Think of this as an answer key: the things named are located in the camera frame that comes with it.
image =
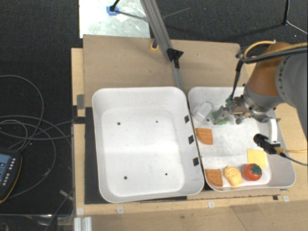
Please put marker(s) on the brown cardboard board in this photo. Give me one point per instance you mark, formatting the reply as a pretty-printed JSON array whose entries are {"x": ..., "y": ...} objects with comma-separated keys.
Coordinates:
[{"x": 130, "y": 66}]

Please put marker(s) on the orange toy waffle piece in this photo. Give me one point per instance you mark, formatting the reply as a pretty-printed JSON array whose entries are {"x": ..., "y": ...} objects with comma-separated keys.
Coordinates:
[
  {"x": 214, "y": 177},
  {"x": 205, "y": 136}
]

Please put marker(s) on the yellow toy fries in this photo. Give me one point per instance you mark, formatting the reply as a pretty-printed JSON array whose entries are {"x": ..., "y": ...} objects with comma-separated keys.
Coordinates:
[{"x": 234, "y": 176}]

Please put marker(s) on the white plastic tray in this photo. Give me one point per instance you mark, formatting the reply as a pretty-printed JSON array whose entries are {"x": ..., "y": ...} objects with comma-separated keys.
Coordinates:
[
  {"x": 231, "y": 145},
  {"x": 144, "y": 148}
]

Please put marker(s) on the green toy grapes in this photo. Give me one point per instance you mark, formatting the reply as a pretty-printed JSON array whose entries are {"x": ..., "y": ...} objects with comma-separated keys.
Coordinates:
[{"x": 220, "y": 122}]

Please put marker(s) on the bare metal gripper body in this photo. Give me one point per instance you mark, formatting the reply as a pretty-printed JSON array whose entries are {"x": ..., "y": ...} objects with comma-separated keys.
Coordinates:
[{"x": 240, "y": 107}]

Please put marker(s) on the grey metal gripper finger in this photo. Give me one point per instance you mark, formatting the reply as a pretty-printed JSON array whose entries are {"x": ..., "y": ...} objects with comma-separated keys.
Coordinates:
[
  {"x": 220, "y": 114},
  {"x": 239, "y": 120}
]

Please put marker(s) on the yellow toy cheese slice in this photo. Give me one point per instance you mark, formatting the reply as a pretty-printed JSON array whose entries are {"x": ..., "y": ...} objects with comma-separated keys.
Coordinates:
[{"x": 257, "y": 158}]

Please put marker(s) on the red toy tomato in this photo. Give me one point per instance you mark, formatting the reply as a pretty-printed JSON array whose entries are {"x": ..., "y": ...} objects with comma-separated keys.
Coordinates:
[{"x": 252, "y": 172}]

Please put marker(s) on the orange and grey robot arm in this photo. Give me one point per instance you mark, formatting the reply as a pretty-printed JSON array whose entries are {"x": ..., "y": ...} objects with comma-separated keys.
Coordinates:
[{"x": 264, "y": 76}]

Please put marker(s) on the black cylinder on white bracket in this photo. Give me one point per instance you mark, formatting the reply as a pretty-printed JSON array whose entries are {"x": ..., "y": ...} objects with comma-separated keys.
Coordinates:
[{"x": 264, "y": 143}]

